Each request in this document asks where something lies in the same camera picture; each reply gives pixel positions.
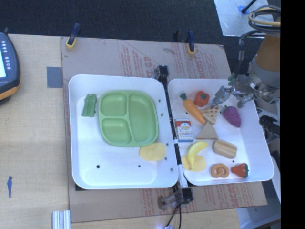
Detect tan hot dog bun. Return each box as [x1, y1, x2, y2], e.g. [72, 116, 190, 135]
[213, 139, 238, 159]

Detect red bell pepper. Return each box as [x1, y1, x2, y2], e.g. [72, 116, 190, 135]
[193, 91, 211, 108]

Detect orange pretzel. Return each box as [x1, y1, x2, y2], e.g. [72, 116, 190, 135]
[210, 163, 230, 179]

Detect tan pizza slice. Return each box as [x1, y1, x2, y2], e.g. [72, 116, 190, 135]
[200, 104, 220, 125]

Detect orange carrot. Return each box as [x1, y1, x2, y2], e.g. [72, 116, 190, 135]
[179, 93, 207, 125]

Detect red strawberry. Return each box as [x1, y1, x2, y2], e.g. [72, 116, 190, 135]
[231, 162, 249, 178]

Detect black block with thin wires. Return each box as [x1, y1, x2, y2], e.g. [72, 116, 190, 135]
[153, 65, 170, 81]
[157, 187, 194, 211]

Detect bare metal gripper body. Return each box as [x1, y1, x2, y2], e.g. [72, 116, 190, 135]
[231, 75, 281, 103]

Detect brown cardboard board red print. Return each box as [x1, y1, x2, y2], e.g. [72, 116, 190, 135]
[60, 37, 268, 224]

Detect yellow flat crisp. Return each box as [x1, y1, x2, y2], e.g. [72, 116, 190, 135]
[181, 154, 207, 172]
[139, 142, 167, 162]

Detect tan triangular bread slice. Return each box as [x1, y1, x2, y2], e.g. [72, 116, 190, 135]
[195, 121, 219, 140]

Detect green divided plate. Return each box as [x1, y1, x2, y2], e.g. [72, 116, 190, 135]
[98, 90, 159, 148]

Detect thin black and white rod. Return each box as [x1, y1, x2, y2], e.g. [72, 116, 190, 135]
[163, 79, 188, 188]

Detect purple grapes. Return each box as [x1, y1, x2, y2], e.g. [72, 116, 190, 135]
[222, 104, 242, 128]

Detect white plastic tray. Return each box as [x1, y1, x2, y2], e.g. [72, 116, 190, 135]
[68, 74, 180, 190]
[167, 78, 275, 187]

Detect red and white carton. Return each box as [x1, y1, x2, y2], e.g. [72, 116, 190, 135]
[174, 118, 194, 143]

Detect yellow banana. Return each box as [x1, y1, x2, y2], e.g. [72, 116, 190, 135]
[186, 141, 209, 170]

